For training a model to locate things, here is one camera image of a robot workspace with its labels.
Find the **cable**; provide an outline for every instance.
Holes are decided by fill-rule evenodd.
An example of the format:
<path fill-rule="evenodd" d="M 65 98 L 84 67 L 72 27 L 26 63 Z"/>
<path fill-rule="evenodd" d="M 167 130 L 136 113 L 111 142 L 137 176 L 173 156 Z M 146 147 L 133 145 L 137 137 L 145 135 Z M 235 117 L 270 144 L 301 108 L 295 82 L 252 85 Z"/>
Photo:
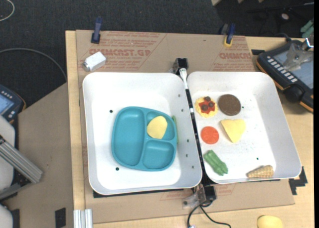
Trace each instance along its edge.
<path fill-rule="evenodd" d="M 45 56 L 46 58 L 50 59 L 60 69 L 60 71 L 62 72 L 62 74 L 65 78 L 65 81 L 67 81 L 66 74 L 64 73 L 62 67 L 52 57 L 50 57 L 50 56 L 48 56 L 40 51 L 37 51 L 34 49 L 29 49 L 29 48 L 9 48 L 9 49 L 5 49 L 5 50 L 0 50 L 0 54 L 5 53 L 5 52 L 10 52 L 10 51 L 29 51 L 29 52 L 33 52 L 33 53 L 37 53 L 37 54 Z"/>
<path fill-rule="evenodd" d="M 189 221 L 190 221 L 190 217 L 191 217 L 191 215 L 194 213 L 194 211 L 195 211 L 198 207 L 200 207 L 200 209 L 204 212 L 204 214 L 208 217 L 208 219 L 211 220 L 213 223 L 218 224 L 218 225 L 228 226 L 229 228 L 231 228 L 231 226 L 230 226 L 229 224 L 227 224 L 227 223 L 222 223 L 222 222 L 217 222 L 217 221 L 213 220 L 213 219 L 206 213 L 206 211 L 205 211 L 203 208 L 208 207 L 208 206 L 210 206 L 211 204 L 212 204 L 212 201 L 211 201 L 211 203 L 209 203 L 208 205 L 205 205 L 205 206 L 203 206 L 202 204 L 197 205 L 197 206 L 188 214 L 188 217 L 187 217 L 187 228 L 191 228 L 191 225 L 190 225 L 190 222 L 189 222 Z"/>
<path fill-rule="evenodd" d="M 13 2 L 12 2 L 12 1 L 10 1 L 10 0 L 6 0 L 6 1 L 7 1 L 7 2 L 9 2 L 9 3 L 12 5 L 12 12 L 11 12 L 11 14 L 10 14 L 10 15 L 8 15 L 7 17 L 0 19 L 0 22 L 1 22 L 1 21 L 4 21 L 4 20 L 8 19 L 10 16 L 12 16 L 12 15 L 13 15 L 13 13 L 14 13 L 14 10 L 15 10 L 15 7 L 14 7 Z"/>

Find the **white container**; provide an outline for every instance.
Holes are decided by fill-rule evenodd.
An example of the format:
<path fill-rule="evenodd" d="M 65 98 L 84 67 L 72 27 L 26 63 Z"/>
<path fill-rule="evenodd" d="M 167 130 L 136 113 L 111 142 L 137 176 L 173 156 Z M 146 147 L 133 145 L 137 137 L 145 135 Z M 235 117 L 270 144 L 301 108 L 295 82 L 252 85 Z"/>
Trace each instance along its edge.
<path fill-rule="evenodd" d="M 215 145 L 204 143 L 202 154 L 212 149 L 228 166 L 219 176 L 204 161 L 207 176 L 215 183 L 260 181 L 246 173 L 271 164 L 270 179 L 297 177 L 301 164 L 282 110 L 273 80 L 261 72 L 194 72 L 187 79 L 193 105 L 197 98 L 210 96 L 215 101 L 233 94 L 243 106 L 235 116 L 219 111 L 203 118 L 195 111 L 197 130 L 211 125 L 219 131 Z M 83 81 L 88 145 L 89 181 L 102 195 L 191 188 L 199 184 L 202 169 L 192 127 L 183 81 L 172 73 L 95 72 Z M 130 106 L 149 108 L 175 116 L 177 121 L 176 157 L 163 171 L 141 171 L 121 166 L 112 156 L 111 137 L 117 113 Z M 243 119 L 246 131 L 232 143 L 220 125 L 222 119 Z"/>

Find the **toy cucumber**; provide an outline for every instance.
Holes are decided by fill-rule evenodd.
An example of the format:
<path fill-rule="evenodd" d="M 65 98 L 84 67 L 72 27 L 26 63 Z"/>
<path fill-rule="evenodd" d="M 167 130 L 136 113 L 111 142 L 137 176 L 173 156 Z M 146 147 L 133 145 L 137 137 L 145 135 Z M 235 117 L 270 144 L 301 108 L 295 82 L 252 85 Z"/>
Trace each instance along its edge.
<path fill-rule="evenodd" d="M 227 165 L 219 159 L 213 150 L 206 152 L 204 159 L 218 175 L 223 176 L 228 173 Z"/>

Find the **white eraser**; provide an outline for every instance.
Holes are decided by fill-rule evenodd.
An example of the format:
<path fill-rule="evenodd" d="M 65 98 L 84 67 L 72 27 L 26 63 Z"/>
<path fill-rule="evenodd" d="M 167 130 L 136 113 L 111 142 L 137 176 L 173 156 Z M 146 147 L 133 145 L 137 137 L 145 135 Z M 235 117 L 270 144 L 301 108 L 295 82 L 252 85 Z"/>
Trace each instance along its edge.
<path fill-rule="evenodd" d="M 101 52 L 97 52 L 86 58 L 82 66 L 83 69 L 87 72 L 95 71 L 98 68 L 102 67 L 105 64 L 105 62 L 106 57 Z"/>

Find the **teal divided plate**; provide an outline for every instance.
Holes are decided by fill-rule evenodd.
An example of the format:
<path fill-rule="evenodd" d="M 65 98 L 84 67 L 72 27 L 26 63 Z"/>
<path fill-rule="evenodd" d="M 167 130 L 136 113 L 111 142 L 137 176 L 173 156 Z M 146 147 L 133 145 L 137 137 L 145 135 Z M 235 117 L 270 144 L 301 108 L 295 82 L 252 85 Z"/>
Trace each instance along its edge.
<path fill-rule="evenodd" d="M 162 139 L 152 138 L 147 133 L 147 125 L 159 115 L 167 121 Z M 145 171 L 167 169 L 174 162 L 176 145 L 176 125 L 165 113 L 141 107 L 126 107 L 115 118 L 112 155 L 125 167 Z"/>

